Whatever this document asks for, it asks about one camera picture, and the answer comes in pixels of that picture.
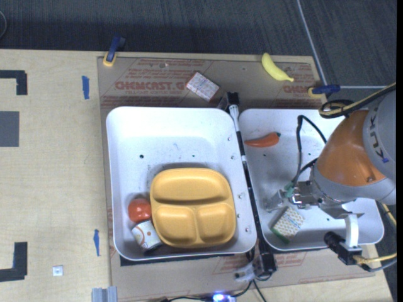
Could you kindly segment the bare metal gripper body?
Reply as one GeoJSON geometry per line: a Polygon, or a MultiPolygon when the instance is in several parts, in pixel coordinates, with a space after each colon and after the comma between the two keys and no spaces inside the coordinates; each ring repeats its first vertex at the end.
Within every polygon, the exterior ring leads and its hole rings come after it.
{"type": "Polygon", "coordinates": [[[290,197],[293,195],[300,195],[302,197],[303,207],[298,208],[301,210],[308,210],[311,207],[320,206],[325,202],[323,195],[313,181],[298,182],[291,190],[290,197]]]}

